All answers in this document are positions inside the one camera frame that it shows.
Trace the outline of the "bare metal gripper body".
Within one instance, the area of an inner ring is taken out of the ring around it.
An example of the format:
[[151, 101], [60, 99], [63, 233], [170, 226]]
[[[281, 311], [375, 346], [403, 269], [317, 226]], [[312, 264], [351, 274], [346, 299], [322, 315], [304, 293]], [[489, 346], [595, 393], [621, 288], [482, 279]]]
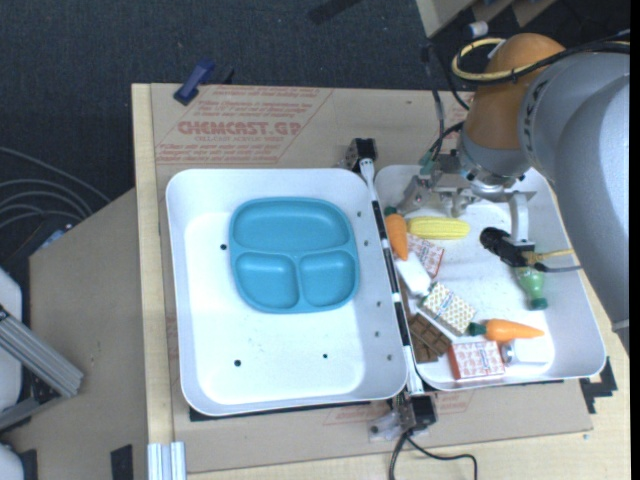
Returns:
[[507, 192], [524, 179], [523, 174], [495, 174], [458, 150], [440, 153], [437, 157], [427, 153], [419, 173], [426, 179], [426, 187], [431, 193], [452, 204], [472, 204], [479, 199], [503, 202]]

